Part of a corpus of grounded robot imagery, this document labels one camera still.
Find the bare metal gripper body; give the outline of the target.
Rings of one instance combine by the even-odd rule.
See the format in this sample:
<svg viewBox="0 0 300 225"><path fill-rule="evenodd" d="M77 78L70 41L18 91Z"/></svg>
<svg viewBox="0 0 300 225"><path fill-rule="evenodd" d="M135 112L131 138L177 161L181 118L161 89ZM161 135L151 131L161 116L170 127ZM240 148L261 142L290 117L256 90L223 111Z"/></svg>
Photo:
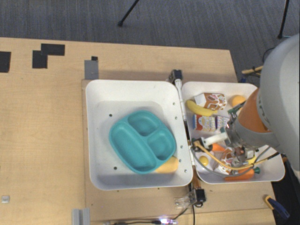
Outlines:
<svg viewBox="0 0 300 225"><path fill-rule="evenodd" d="M225 144L227 147L231 147L237 157L240 164L247 162L250 164L250 160L255 156L255 148L244 142L235 130L226 128L227 139Z"/></svg>

